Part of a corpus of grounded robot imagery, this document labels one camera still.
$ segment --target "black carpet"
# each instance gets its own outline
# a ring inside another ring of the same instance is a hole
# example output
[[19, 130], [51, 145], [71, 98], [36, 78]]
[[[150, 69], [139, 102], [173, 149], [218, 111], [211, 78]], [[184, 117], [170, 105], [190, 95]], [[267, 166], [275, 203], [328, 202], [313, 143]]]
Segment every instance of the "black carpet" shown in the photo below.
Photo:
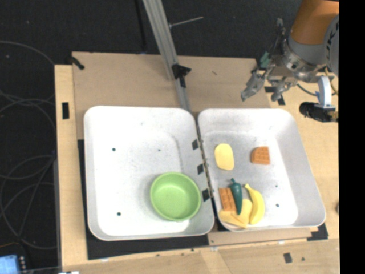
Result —
[[[170, 23], [204, 17], [172, 28], [178, 55], [255, 59], [300, 2], [163, 0]], [[141, 0], [0, 0], [0, 248], [22, 247], [29, 268], [58, 263], [53, 65], [72, 51], [158, 53]]]

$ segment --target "yellow banana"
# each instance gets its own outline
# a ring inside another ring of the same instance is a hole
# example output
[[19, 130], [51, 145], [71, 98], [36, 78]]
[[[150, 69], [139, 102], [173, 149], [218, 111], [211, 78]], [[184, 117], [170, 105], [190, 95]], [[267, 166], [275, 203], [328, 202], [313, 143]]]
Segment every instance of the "yellow banana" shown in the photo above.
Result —
[[265, 214], [265, 202], [259, 191], [252, 189], [248, 184], [245, 185], [245, 188], [249, 191], [253, 203], [250, 214], [250, 224], [256, 224]]

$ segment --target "black mat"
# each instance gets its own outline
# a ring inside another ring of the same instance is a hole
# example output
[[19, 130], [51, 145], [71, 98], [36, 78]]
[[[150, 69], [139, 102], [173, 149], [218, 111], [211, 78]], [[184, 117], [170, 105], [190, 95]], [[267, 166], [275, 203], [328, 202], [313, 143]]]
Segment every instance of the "black mat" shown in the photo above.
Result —
[[207, 235], [127, 241], [103, 241], [96, 238], [90, 232], [87, 224], [84, 140], [78, 140], [78, 147], [85, 212], [87, 253], [89, 260], [100, 259], [104, 257], [130, 255], [133, 253], [168, 251], [173, 249], [187, 249], [209, 245]]
[[[300, 2], [163, 0], [171, 24], [204, 17], [171, 29], [179, 55], [239, 58], [259, 58], [272, 44], [276, 19], [282, 18], [285, 27], [289, 28]], [[142, 12], [140, 18], [145, 40], [139, 28], [136, 3]], [[158, 53], [141, 0], [0, 0], [0, 25], [1, 40], [36, 48], [56, 64], [70, 64], [65, 58], [73, 51]], [[46, 99], [54, 93], [53, 66], [29, 49], [0, 44], [0, 70], [0, 89], [6, 94]], [[9, 103], [0, 98], [0, 108]], [[55, 111], [49, 114], [55, 118]], [[14, 106], [6, 114], [1, 113], [0, 173], [6, 174], [24, 159], [50, 154], [55, 149], [54, 135], [45, 130], [48, 123], [44, 119], [38, 110], [33, 112], [23, 106]], [[26, 170], [32, 172], [28, 166], [23, 169], [24, 174]], [[8, 182], [4, 202], [27, 185]], [[56, 243], [55, 196], [52, 191], [50, 187], [42, 187], [39, 205], [33, 205], [34, 211], [40, 215], [30, 216], [26, 223], [27, 238], [41, 245]], [[19, 202], [14, 202], [14, 208], [8, 211], [14, 226], [16, 221], [21, 223], [21, 214], [28, 199], [27, 194], [21, 195]], [[0, 218], [0, 245], [15, 241], [16, 237]], [[33, 268], [58, 264], [56, 251], [29, 247], [27, 250]]]

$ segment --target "wooden platform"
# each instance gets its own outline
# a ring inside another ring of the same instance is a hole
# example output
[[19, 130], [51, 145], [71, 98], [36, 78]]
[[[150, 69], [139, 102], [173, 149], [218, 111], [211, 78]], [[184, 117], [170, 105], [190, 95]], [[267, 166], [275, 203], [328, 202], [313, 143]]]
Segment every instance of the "wooden platform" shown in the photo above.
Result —
[[[307, 241], [316, 228], [280, 230], [237, 236], [232, 232], [209, 235], [210, 247], [141, 253], [88, 260], [80, 184], [77, 139], [82, 139], [82, 118], [95, 105], [178, 107], [175, 86], [166, 79], [158, 55], [73, 53], [84, 70], [55, 68], [58, 128], [60, 252], [64, 271], [81, 273], [335, 273], [339, 271], [338, 125], [305, 119], [300, 103], [315, 101], [299, 88], [284, 94], [286, 105], [259, 94], [242, 103], [240, 92], [255, 68], [253, 59], [179, 57], [192, 68], [186, 78], [194, 114], [209, 107], [282, 108], [298, 123], [313, 174], [326, 207], [329, 239]], [[316, 85], [305, 86], [315, 90]], [[64, 119], [62, 104], [68, 105]], [[284, 254], [290, 253], [292, 263]]]

